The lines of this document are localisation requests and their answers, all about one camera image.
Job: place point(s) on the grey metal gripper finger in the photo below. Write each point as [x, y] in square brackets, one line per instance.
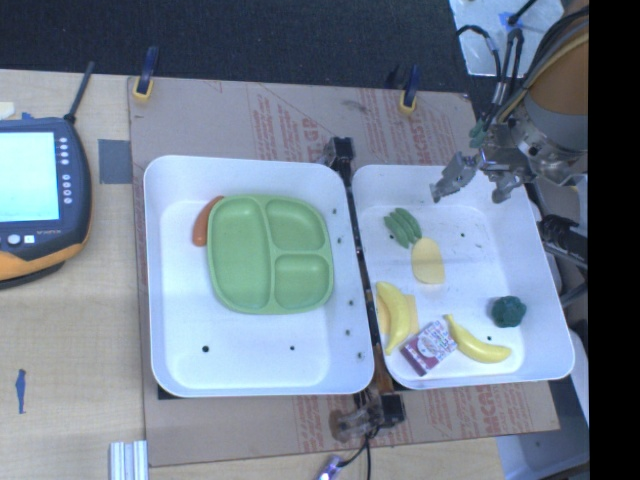
[457, 173]
[506, 187]

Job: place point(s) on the brown cardboard board red print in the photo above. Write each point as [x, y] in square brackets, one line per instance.
[210, 118]

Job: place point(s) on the orange toy sausage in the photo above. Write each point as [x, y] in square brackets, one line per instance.
[200, 228]

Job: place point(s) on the thin black and white rod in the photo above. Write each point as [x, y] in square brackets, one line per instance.
[361, 268]

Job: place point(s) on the green divided plate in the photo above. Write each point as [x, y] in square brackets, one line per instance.
[240, 253]

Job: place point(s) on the yellow banana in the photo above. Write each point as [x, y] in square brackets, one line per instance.
[397, 313]
[475, 348]

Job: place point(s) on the red and white small carton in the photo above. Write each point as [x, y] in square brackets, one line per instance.
[429, 348]

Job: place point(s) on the green toy pea pods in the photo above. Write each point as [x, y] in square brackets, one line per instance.
[402, 225]

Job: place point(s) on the pale yellow toy wedge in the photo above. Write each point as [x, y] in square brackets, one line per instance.
[428, 263]

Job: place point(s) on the dark green toy broccoli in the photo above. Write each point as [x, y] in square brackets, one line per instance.
[508, 312]

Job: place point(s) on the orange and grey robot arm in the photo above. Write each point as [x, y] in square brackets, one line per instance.
[565, 70]

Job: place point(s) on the white plastic tray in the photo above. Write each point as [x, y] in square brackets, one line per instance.
[250, 353]
[480, 273]

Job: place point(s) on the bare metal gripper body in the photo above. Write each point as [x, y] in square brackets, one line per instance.
[505, 155]

